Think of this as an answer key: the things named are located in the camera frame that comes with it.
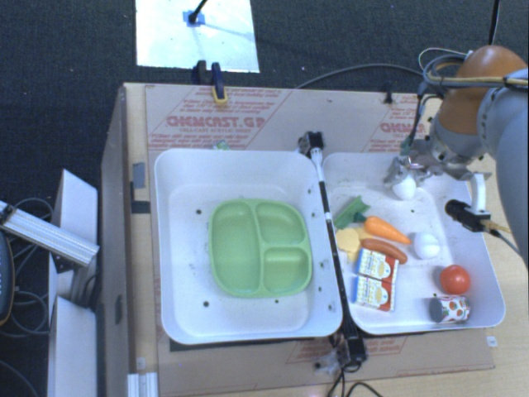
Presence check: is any brown cardboard board red print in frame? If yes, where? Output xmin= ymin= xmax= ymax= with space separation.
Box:
xmin=144 ymin=83 xmax=496 ymax=397

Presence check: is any black block with thin wires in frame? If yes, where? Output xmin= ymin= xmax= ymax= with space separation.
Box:
xmin=298 ymin=131 xmax=326 ymax=155
xmin=329 ymin=332 xmax=369 ymax=368

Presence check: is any red tomato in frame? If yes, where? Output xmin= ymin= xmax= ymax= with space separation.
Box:
xmin=439 ymin=264 xmax=472 ymax=296

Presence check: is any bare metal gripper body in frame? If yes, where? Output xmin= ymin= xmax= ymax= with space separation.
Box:
xmin=406 ymin=136 xmax=473 ymax=178

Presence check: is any yellow toy food slice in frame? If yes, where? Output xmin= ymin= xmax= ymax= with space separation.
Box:
xmin=335 ymin=226 xmax=374 ymax=263

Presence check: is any white plastic tray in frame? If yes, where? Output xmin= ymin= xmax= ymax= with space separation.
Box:
xmin=322 ymin=151 xmax=508 ymax=336
xmin=153 ymin=147 xmax=345 ymax=346

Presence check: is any thin black and white rod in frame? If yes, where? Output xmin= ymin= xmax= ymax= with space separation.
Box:
xmin=309 ymin=146 xmax=361 ymax=347

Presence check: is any white yellow red carton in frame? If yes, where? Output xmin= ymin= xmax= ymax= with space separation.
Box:
xmin=351 ymin=275 xmax=397 ymax=313
xmin=355 ymin=247 xmax=400 ymax=284

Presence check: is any small can with tomato print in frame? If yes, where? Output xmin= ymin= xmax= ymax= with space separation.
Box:
xmin=427 ymin=294 xmax=471 ymax=325

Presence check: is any green vegetable stalk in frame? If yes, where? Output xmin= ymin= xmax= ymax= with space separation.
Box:
xmin=333 ymin=195 xmax=370 ymax=230

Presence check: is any white egg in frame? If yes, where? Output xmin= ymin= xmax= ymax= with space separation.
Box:
xmin=412 ymin=232 xmax=441 ymax=261
xmin=391 ymin=175 xmax=418 ymax=202

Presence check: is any black cylinder on white bracket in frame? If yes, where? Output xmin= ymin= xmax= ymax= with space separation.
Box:
xmin=444 ymin=172 xmax=493 ymax=233

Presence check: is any orange carrot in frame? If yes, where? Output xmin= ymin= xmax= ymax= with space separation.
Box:
xmin=352 ymin=213 xmax=412 ymax=246

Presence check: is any brown sausage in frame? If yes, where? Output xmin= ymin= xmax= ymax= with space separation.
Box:
xmin=360 ymin=237 xmax=409 ymax=265

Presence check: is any green divided plate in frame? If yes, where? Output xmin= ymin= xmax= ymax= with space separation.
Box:
xmin=207 ymin=198 xmax=314 ymax=299

